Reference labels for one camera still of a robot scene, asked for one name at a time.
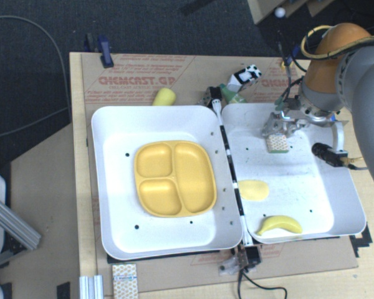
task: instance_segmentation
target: white tray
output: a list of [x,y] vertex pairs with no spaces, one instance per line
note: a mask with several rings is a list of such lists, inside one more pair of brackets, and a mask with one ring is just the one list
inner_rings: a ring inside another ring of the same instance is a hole
[[[230,249],[242,227],[218,120],[201,106],[103,107],[92,117],[102,242],[120,260]],[[214,207],[197,216],[163,218],[141,206],[133,172],[139,147],[188,140],[209,155],[217,187]]]
[[[312,154],[314,143],[332,146],[331,129],[310,125],[287,139],[288,153],[268,153],[261,130],[273,111],[270,103],[235,103],[222,111],[237,179],[261,180],[270,189],[263,201],[242,199],[249,233],[265,244],[360,233],[366,218],[350,171]],[[274,215],[297,219],[303,233],[256,235],[264,218]]]

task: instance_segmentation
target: yellow cable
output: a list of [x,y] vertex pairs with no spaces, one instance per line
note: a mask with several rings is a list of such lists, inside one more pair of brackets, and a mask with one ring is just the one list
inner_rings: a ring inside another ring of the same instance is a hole
[[326,59],[331,59],[332,57],[335,57],[337,54],[341,53],[342,51],[347,50],[351,47],[354,47],[358,44],[362,44],[362,43],[366,43],[366,42],[374,40],[374,36],[364,37],[364,38],[361,38],[359,40],[348,43],[347,45],[345,45],[345,46],[343,46],[343,47],[341,47],[337,50],[326,53],[326,54],[311,54],[311,53],[308,53],[305,50],[305,44],[306,44],[307,39],[319,30],[328,30],[330,28],[332,28],[332,26],[318,26],[318,27],[315,27],[314,29],[310,30],[306,34],[306,36],[302,39],[302,42],[300,43],[300,50],[301,50],[302,54],[304,56],[308,57],[309,59],[312,59],[312,60],[326,60]]

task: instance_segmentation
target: blue clamp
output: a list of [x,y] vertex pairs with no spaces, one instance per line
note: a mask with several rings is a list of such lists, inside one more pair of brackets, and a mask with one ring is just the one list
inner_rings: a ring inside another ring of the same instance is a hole
[[100,34],[97,39],[98,42],[98,51],[102,52],[101,55],[101,62],[104,68],[113,67],[113,61],[111,58],[110,52],[110,42],[108,41],[107,37],[103,34]]

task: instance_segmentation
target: small patterned block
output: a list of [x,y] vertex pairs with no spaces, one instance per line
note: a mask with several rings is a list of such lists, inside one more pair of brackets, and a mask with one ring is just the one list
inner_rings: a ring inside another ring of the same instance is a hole
[[266,138],[269,153],[288,153],[287,137],[284,134],[271,134]]
[[112,265],[112,284],[114,299],[138,299],[136,265]]

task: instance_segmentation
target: toy banana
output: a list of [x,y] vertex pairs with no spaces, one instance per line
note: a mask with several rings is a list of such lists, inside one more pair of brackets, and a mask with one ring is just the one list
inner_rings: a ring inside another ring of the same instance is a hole
[[295,234],[302,233],[302,226],[294,218],[279,215],[266,218],[262,224],[260,231],[258,231],[256,234],[261,236],[265,231],[275,228],[282,228]]

